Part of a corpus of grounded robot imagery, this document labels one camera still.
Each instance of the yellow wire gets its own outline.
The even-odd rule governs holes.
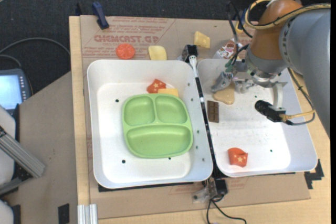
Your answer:
[[[279,116],[285,122],[285,121],[291,120],[293,118],[307,116],[307,115],[310,115],[310,114],[313,114],[313,113],[315,113],[315,110],[311,110],[311,111],[308,111],[308,112],[303,112],[303,113],[299,113],[299,114],[295,114],[295,115],[280,114]]]
[[[314,9],[324,9],[324,8],[331,8],[331,4],[330,3],[322,3],[322,4],[314,4],[314,5],[309,5],[309,6],[305,6],[305,7],[302,7],[302,8],[298,8],[292,12],[289,12],[285,15],[283,15],[282,17],[279,17],[277,18],[276,20],[274,20],[273,22],[269,22],[267,24],[264,24],[264,25],[254,25],[252,24],[250,21],[249,21],[249,13],[250,11],[255,7],[257,6],[259,3],[262,3],[262,2],[270,2],[271,0],[257,0],[255,2],[253,2],[247,12],[245,13],[245,23],[253,28],[253,29],[258,29],[258,30],[261,30],[261,29],[268,29],[268,28],[272,28],[272,27],[275,27],[279,24],[281,24],[282,22],[285,22],[287,21],[288,19],[294,17],[294,16],[297,16],[301,13],[304,13],[304,12],[307,12],[309,10],[314,10]]]

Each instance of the red star-shaped food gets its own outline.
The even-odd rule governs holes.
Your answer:
[[[238,165],[240,167],[246,166],[248,153],[237,147],[232,147],[228,149],[228,153],[231,165]]]
[[[166,88],[166,83],[155,79],[152,84],[150,84],[147,87],[147,92],[148,93],[157,93],[159,89],[165,89]]]

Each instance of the metal bracket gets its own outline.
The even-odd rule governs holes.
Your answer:
[[[206,181],[206,186],[203,189],[192,193],[193,204],[203,204],[214,198],[216,195],[217,189],[215,180],[211,177]]]
[[[275,82],[272,86],[274,96],[273,106],[276,108],[282,107],[282,101],[284,99],[282,89],[286,84],[286,82]]]
[[[77,206],[78,224],[98,224],[97,205]]]
[[[11,157],[20,167],[34,178],[41,177],[45,169],[45,165],[40,162],[31,153],[26,151],[19,142],[11,137],[0,126],[0,149],[2,149],[9,157]],[[18,187],[23,181],[20,178],[14,178],[0,186],[0,195],[7,193]]]
[[[216,83],[211,87],[212,92],[217,92],[219,90],[224,90],[227,88],[232,81],[232,73],[221,72],[219,77],[216,79]]]

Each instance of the black cable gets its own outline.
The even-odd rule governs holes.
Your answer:
[[[7,58],[9,60],[12,60],[13,62],[16,62],[16,64],[19,66],[19,68],[22,68],[21,63],[16,58],[14,58],[10,55],[5,55],[5,54],[0,55],[0,57]]]
[[[236,60],[237,60],[237,58],[238,58],[238,54],[239,54],[241,51],[246,50],[246,49],[248,48],[248,46],[249,46],[249,44],[246,44],[245,46],[241,47],[240,49],[238,49],[238,50],[236,51],[236,53],[235,53],[235,54],[232,56],[232,58],[231,58],[231,60],[232,60],[231,65],[232,65],[232,66],[235,64],[235,62],[236,62]]]
[[[296,79],[296,77],[293,74],[293,70],[290,68],[287,68],[288,72],[292,78],[292,80],[294,81],[295,85],[298,87],[298,90],[303,94],[304,98],[307,100],[307,102],[309,103],[309,105],[311,106],[311,108],[314,110],[314,105],[312,104],[312,102],[309,99],[309,96],[302,90],[302,86],[300,85],[300,83],[298,82],[298,80]],[[315,119],[315,112],[312,115],[312,118],[308,121],[304,121],[304,122],[299,122],[299,123],[294,123],[291,121],[286,121],[285,123],[288,125],[292,125],[292,126],[298,126],[298,125],[304,125],[304,124],[308,124],[310,122],[312,122]]]
[[[19,40],[17,42],[14,42],[14,43],[8,45],[7,47],[1,49],[0,54],[2,54],[5,50],[7,50],[9,48],[12,48],[13,46],[15,46],[17,44],[21,44],[21,43],[32,41],[32,40],[42,40],[42,41],[47,41],[47,42],[54,43],[54,44],[58,45],[59,47],[61,47],[63,50],[65,50],[68,53],[68,55],[70,55],[70,51],[64,45],[62,45],[61,43],[59,43],[59,42],[57,42],[53,39],[44,38],[44,37],[33,37],[33,38],[26,38],[26,39]]]
[[[30,81],[30,79],[28,78],[27,74],[26,74],[26,78],[27,78],[28,83],[29,83],[30,92],[31,92],[32,95],[34,95],[33,86],[32,86],[32,84],[31,84],[31,81]]]
[[[232,30],[232,33],[233,33],[233,36],[234,36],[235,44],[236,44],[236,46],[238,46],[237,31],[236,31],[235,26],[233,25],[231,14],[230,14],[230,2],[228,2],[226,4],[226,14],[227,14],[227,18],[228,18],[228,21],[229,21],[229,24],[230,24],[230,27],[231,27],[231,30]]]
[[[221,212],[225,217],[229,218],[229,219],[235,219],[235,220],[241,220],[243,221],[245,224],[247,224],[247,221],[244,218],[238,218],[238,217],[231,217],[228,216],[227,214],[225,214],[217,205],[216,202],[219,202],[220,200],[222,200],[224,198],[224,195],[222,195],[219,199],[215,200],[215,197],[209,200],[209,204],[208,204],[208,208],[206,211],[206,221],[208,224],[211,224],[210,220],[209,220],[209,210],[210,210],[210,205],[211,203],[213,203],[215,205],[215,207],[219,210],[219,212]]]
[[[237,18],[238,18],[239,26],[242,28],[242,30],[244,31],[244,33],[245,33],[248,37],[253,38],[253,36],[252,36],[252,35],[245,29],[245,27],[244,27],[244,25],[243,25],[243,23],[242,23],[242,21],[241,21],[241,16],[239,15],[239,11],[238,11],[238,9],[236,8],[235,4],[233,4],[231,1],[229,1],[229,2],[227,3],[227,8],[226,8],[227,11],[226,11],[226,12],[229,13],[230,5],[231,5],[231,6],[233,7],[233,9],[235,10],[235,13],[236,13]]]

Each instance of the green plastic plate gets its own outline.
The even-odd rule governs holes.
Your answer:
[[[178,156],[193,144],[187,108],[174,95],[150,93],[128,98],[122,108],[122,124],[127,147],[138,157]]]

